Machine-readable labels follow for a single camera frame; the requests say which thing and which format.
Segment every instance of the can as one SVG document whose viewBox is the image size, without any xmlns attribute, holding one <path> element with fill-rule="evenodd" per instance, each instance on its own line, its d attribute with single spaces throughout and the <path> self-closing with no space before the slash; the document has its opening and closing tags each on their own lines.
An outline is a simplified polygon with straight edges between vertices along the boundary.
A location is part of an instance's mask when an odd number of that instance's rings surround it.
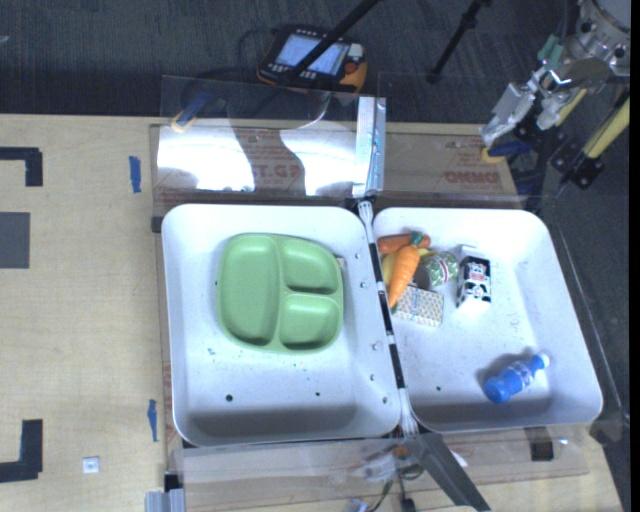
<svg viewBox="0 0 640 512">
<path fill-rule="evenodd" d="M 448 251 L 429 256 L 423 267 L 429 275 L 429 286 L 436 288 L 458 276 L 458 258 Z"/>
</svg>

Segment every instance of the gray square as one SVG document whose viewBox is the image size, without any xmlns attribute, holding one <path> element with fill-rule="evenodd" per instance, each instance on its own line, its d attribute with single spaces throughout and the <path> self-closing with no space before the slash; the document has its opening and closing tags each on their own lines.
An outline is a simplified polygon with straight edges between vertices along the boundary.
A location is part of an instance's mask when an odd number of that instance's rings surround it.
<svg viewBox="0 0 640 512">
<path fill-rule="evenodd" d="M 0 212 L 0 268 L 29 268 L 30 213 Z"/>
</svg>

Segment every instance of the wooden surface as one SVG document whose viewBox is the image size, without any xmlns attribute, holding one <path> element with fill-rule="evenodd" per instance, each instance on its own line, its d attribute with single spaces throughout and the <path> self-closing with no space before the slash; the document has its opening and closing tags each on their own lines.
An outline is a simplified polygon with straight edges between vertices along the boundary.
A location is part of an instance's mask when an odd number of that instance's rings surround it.
<svg viewBox="0 0 640 512">
<path fill-rule="evenodd" d="M 21 162 L 0 161 L 0 211 L 31 214 L 29 269 L 0 269 L 0 461 L 17 460 L 23 419 L 44 422 L 43 472 L 0 484 L 2 511 L 142 511 L 145 493 L 162 487 L 165 411 L 150 230 L 149 127 L 156 121 L 0 116 L 1 146 L 44 154 L 43 187 L 24 186 Z M 141 161 L 140 193 L 132 189 L 130 156 Z M 159 442 L 149 400 L 157 402 Z M 583 448 L 584 474 L 480 491 L 494 510 L 621 510 L 600 446 L 587 437 Z M 83 474 L 90 456 L 100 457 L 98 474 Z M 440 490 L 414 498 L 423 510 L 450 506 Z M 397 500 L 379 510 L 399 510 Z"/>
</svg>

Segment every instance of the blue bottle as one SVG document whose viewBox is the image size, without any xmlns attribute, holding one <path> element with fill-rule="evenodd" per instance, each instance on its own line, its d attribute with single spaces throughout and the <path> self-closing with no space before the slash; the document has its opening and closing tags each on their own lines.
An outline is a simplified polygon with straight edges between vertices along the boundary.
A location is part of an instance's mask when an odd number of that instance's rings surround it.
<svg viewBox="0 0 640 512">
<path fill-rule="evenodd" d="M 484 393 L 493 403 L 506 402 L 516 393 L 527 388 L 538 370 L 549 366 L 549 356 L 541 353 L 529 360 L 516 361 L 502 370 L 499 375 L 490 377 L 484 383 Z"/>
</svg>

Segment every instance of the divided green plate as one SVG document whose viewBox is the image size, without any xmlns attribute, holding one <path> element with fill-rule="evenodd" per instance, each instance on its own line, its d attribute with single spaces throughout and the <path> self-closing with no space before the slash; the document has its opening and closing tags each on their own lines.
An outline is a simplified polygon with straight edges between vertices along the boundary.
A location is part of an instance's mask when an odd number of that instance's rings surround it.
<svg viewBox="0 0 640 512">
<path fill-rule="evenodd" d="M 227 242 L 217 311 L 227 337 L 276 352 L 317 351 L 342 327 L 343 285 L 333 254 L 310 240 L 243 234 Z"/>
</svg>

